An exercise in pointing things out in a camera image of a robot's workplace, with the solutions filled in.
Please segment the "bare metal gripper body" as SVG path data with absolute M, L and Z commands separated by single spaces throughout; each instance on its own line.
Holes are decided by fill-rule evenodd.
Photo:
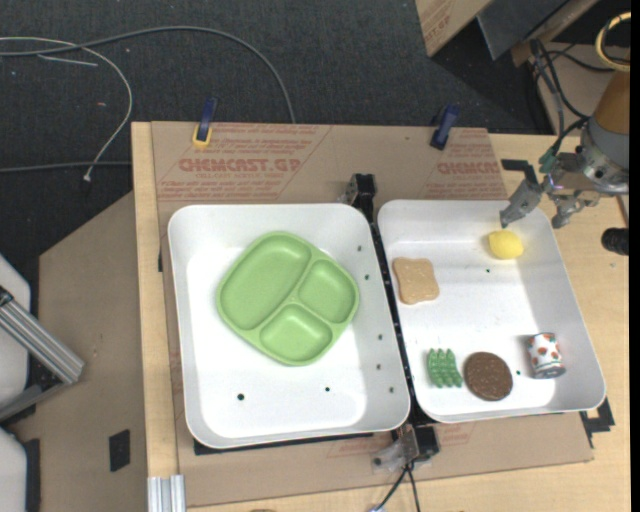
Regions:
M 542 191 L 553 198 L 629 193 L 628 171 L 601 153 L 548 152 L 542 156 Z

